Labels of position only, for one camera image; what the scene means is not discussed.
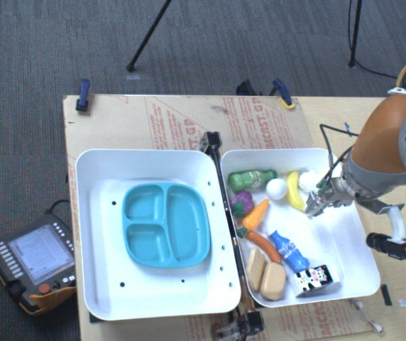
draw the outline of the green bottle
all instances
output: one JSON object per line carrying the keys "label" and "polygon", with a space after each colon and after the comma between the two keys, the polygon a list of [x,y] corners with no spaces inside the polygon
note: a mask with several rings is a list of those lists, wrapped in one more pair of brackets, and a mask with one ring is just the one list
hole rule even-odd
{"label": "green bottle", "polygon": [[267,172],[250,170],[244,173],[231,174],[229,186],[233,192],[237,193],[247,188],[258,188],[273,178],[277,178],[277,172],[275,170],[268,170]]}

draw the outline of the white tray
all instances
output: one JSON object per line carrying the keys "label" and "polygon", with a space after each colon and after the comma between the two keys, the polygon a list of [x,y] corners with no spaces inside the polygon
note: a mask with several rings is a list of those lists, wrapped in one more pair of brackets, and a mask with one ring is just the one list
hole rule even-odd
{"label": "white tray", "polygon": [[[320,148],[235,150],[225,153],[221,159],[229,199],[234,196],[228,186],[231,173],[273,169],[277,171],[279,178],[285,179],[290,171],[303,173],[313,169],[324,175],[329,169],[328,165],[328,151]],[[339,176],[340,170],[340,166],[337,166],[333,176]],[[255,204],[267,198],[264,187],[251,192]],[[301,192],[301,195],[305,202],[308,194]],[[241,227],[238,219],[233,219],[235,228]],[[319,290],[313,296],[297,298],[289,283],[293,275],[292,269],[283,262],[287,281],[282,298],[270,301],[262,297],[259,291],[249,289],[253,299],[259,304],[280,307],[369,296],[378,290],[380,275],[372,251],[366,245],[366,233],[354,203],[347,207],[330,207],[322,215],[308,218],[305,213],[291,207],[285,197],[277,201],[270,200],[257,231],[267,237],[275,230],[296,244],[302,255],[309,259],[310,267],[326,264],[336,272],[340,282]],[[247,239],[238,239],[238,242],[245,266],[255,245]]]}
{"label": "white tray", "polygon": [[[199,151],[92,149],[77,159],[84,301],[102,320],[233,310],[241,297],[236,261],[214,162]],[[127,253],[122,203],[135,185],[188,185],[204,199],[211,232],[206,259],[161,269]]]}

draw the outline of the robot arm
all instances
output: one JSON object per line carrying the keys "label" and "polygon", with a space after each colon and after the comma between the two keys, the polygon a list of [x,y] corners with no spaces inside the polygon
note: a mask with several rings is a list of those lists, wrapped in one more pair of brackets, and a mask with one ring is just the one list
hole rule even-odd
{"label": "robot arm", "polygon": [[341,176],[324,178],[307,199],[306,213],[318,216],[325,207],[350,205],[355,200],[377,215],[386,214],[391,237],[369,234],[367,245],[399,260],[406,259],[406,237],[400,210],[378,197],[406,185],[406,94],[393,94],[372,112],[353,147],[342,159]]}

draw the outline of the blue bottle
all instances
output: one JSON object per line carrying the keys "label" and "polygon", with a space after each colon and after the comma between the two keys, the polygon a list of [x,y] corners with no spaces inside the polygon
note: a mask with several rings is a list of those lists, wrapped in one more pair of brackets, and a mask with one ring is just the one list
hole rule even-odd
{"label": "blue bottle", "polygon": [[291,266],[295,273],[299,273],[309,267],[309,259],[304,257],[296,245],[289,239],[280,236],[277,231],[274,231],[269,237],[274,241],[275,248],[282,259]]}

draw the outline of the wooden table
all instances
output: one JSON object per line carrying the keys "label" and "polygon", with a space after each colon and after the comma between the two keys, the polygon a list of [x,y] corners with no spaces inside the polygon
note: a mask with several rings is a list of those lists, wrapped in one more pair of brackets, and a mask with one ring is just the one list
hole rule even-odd
{"label": "wooden table", "polygon": [[[78,155],[88,148],[130,148],[129,143],[132,142],[135,143],[135,148],[163,148],[164,145],[172,146],[171,148],[173,148],[173,146],[175,148],[192,147],[190,139],[188,141],[181,140],[174,142],[169,138],[170,141],[168,144],[164,144],[163,141],[160,141],[163,140],[163,138],[149,140],[152,131],[149,130],[147,132],[147,130],[140,130],[138,128],[142,125],[140,114],[134,114],[132,117],[126,118],[125,114],[122,112],[122,108],[126,105],[130,105],[129,109],[134,107],[145,107],[145,118],[149,121],[150,129],[152,127],[151,125],[153,125],[154,130],[160,131],[160,126],[163,126],[164,124],[163,121],[159,122],[160,120],[157,120],[160,116],[167,119],[165,125],[169,123],[173,128],[177,129],[177,135],[185,136],[186,138],[189,137],[186,135],[190,134],[191,131],[193,131],[192,133],[194,135],[198,135],[201,130],[218,131],[219,129],[214,126],[219,125],[220,121],[218,115],[221,113],[229,115],[229,112],[237,110],[237,112],[243,112],[242,115],[246,116],[250,114],[254,115],[255,110],[250,110],[250,106],[244,106],[238,109],[234,107],[234,103],[237,103],[238,100],[242,101],[239,97],[90,95],[90,110],[87,113],[81,113],[75,110],[75,102],[77,98],[78,96],[66,96],[63,100],[63,110],[65,116],[65,133],[70,174],[70,192],[71,199],[72,197],[74,198],[74,200],[71,201],[72,222],[74,225],[77,294],[82,339],[211,340],[210,330],[207,327],[208,323],[205,323],[207,321],[206,318],[155,318],[117,321],[111,323],[91,323],[89,321],[89,312],[84,304],[82,293],[82,265],[79,258],[78,211],[75,203],[75,161]],[[255,105],[257,105],[257,107],[262,106],[262,108],[267,108],[270,112],[268,114],[269,126],[264,122],[262,123],[260,120],[257,120],[256,124],[260,125],[261,132],[263,133],[263,135],[260,136],[260,141],[262,141],[262,143],[259,145],[269,145],[272,143],[275,147],[281,147],[282,144],[266,141],[266,139],[270,138],[270,131],[277,129],[274,128],[271,123],[273,121],[279,123],[281,122],[279,119],[285,118],[284,125],[287,130],[290,130],[292,136],[291,142],[287,141],[288,139],[281,139],[284,140],[282,143],[285,143],[283,144],[285,147],[310,147],[313,144],[314,147],[326,148],[322,133],[319,129],[320,124],[326,124],[340,129],[345,129],[346,125],[348,125],[350,131],[359,133],[371,112],[383,99],[384,97],[298,97],[294,98],[296,104],[295,108],[292,110],[295,111],[294,113],[291,111],[287,112],[283,108],[280,108],[278,101],[272,97],[259,97],[253,99],[252,108],[255,108]],[[214,101],[219,102],[220,105],[211,104],[206,110],[204,103]],[[182,117],[179,117],[179,115],[173,111],[173,105],[180,107],[181,114],[184,112]],[[105,115],[111,115],[111,119],[107,122],[101,121],[100,117],[97,118],[97,116],[102,115],[102,113],[105,113]],[[117,130],[115,130],[111,128],[113,125],[126,125],[126,127],[118,127]],[[235,130],[232,127],[233,125],[236,125],[236,120],[230,121],[227,126],[227,130],[229,130],[231,136],[235,136]],[[104,134],[104,128],[109,130],[108,134]],[[355,137],[350,138],[347,135],[335,131],[327,131],[327,133],[332,151],[336,156],[340,155],[355,140]],[[240,140],[244,142],[242,145],[250,145],[249,143],[246,144],[245,138],[241,138]],[[227,149],[231,148],[231,143],[228,142]],[[402,215],[406,229],[406,186],[394,189],[391,193],[383,196],[381,200],[393,205],[405,203],[405,207],[402,209]],[[392,234],[390,222],[386,215],[376,216],[360,206],[358,206],[358,213],[366,234],[370,232]],[[385,284],[388,288],[392,300],[392,306],[385,305],[383,295],[381,291],[378,290],[372,296],[362,298],[363,310],[369,318],[384,327],[385,337],[383,339],[406,340],[406,261],[398,261],[390,258],[386,254],[381,254],[376,251],[373,252],[373,255],[380,272],[381,283]],[[266,330],[256,335],[254,340],[277,339],[278,334],[274,332],[274,327],[276,327],[276,325],[272,324],[268,317],[265,317],[265,326]],[[349,334],[349,331],[341,331],[339,334],[333,332],[327,334],[327,336],[336,335],[336,337],[329,337],[329,339],[347,341],[378,340],[379,336],[376,333],[366,332],[370,330],[368,325],[365,326],[365,330],[363,330],[359,324],[356,327],[358,327],[356,331],[357,333]],[[280,339],[293,340],[293,337],[287,335],[285,332],[280,336]]]}

